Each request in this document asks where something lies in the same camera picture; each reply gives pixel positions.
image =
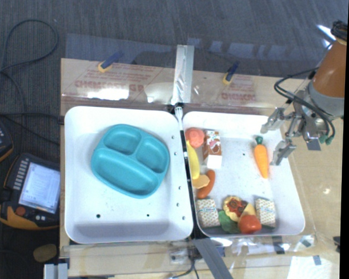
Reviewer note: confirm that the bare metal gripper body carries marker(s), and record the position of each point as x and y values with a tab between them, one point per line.
309	123

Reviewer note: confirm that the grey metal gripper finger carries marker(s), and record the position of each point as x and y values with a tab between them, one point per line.
273	118
283	150

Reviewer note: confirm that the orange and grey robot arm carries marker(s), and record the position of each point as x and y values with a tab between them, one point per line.
331	73

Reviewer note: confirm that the orange carrot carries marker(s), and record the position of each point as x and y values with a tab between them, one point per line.
261	159

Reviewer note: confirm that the white plastic tray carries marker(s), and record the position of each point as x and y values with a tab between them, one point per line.
241	178
117	220

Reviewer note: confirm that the patterned white packet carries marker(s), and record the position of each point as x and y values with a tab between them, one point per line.
207	213
265	212

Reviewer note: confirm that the yellow wedge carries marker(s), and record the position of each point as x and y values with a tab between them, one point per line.
248	209

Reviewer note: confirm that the brown and white carton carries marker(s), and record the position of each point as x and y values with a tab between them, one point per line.
212	150

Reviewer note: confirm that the yellow pizza slice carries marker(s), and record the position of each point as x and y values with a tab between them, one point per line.
232	206

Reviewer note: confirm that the brown sausage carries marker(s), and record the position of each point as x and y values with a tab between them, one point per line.
210	180

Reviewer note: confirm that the orange doughnut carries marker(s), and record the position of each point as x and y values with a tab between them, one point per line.
194	137

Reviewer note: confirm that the red tomato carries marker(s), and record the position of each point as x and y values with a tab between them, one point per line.
249	224

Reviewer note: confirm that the orange biscuit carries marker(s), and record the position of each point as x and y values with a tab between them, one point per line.
201	181

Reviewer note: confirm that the yellow banana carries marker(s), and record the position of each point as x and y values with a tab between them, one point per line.
193	162

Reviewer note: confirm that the green leafy vegetable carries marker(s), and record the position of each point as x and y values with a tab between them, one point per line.
227	223

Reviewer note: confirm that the teal divided plate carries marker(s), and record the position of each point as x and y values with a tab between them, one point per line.
125	165

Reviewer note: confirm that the brown cardboard board red print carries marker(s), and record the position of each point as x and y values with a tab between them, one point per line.
78	98

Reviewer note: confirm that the tan oval object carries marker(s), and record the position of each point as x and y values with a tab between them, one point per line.
44	253

